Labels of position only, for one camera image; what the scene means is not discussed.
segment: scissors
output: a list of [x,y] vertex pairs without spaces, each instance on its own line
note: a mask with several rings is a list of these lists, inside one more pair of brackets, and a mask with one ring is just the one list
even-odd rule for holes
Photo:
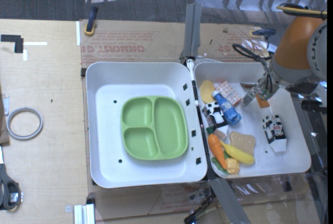
[[21,190],[18,183],[7,175],[2,147],[0,146],[0,208],[14,209],[19,205],[20,201]]

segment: metal ring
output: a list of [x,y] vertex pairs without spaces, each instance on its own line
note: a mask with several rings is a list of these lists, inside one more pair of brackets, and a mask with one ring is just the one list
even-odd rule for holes
[[[40,120],[40,125],[37,128],[37,130],[35,132],[33,132],[32,134],[27,135],[27,136],[17,135],[15,133],[13,133],[13,131],[10,129],[10,122],[11,122],[12,118],[15,117],[17,114],[19,114],[21,112],[31,112],[31,113],[35,114],[38,117],[38,119]],[[37,111],[36,109],[28,108],[28,107],[18,108],[18,109],[13,110],[8,115],[8,119],[7,119],[8,132],[13,138],[15,138],[17,140],[30,140],[30,139],[36,137],[41,132],[42,128],[43,128],[43,118],[42,118],[42,115],[40,114],[40,112]]]

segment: cow print carton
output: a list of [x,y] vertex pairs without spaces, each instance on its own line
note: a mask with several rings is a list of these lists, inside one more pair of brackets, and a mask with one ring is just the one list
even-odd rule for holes
[[210,127],[220,128],[228,124],[217,101],[205,104],[202,112]]
[[279,115],[266,116],[263,120],[263,128],[267,141],[275,152],[287,150],[287,138]]

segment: blue bottle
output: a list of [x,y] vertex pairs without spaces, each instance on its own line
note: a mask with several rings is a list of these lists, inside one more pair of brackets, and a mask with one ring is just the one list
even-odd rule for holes
[[239,123],[241,115],[235,110],[230,102],[219,93],[219,91],[213,91],[212,97],[219,103],[223,115],[226,117],[229,124],[235,125]]

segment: toy banana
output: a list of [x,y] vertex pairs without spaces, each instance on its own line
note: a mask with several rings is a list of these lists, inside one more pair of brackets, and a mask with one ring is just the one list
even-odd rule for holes
[[223,141],[220,141],[225,152],[227,152],[231,157],[238,160],[239,162],[245,164],[252,164],[254,162],[254,157],[231,144],[226,144]]

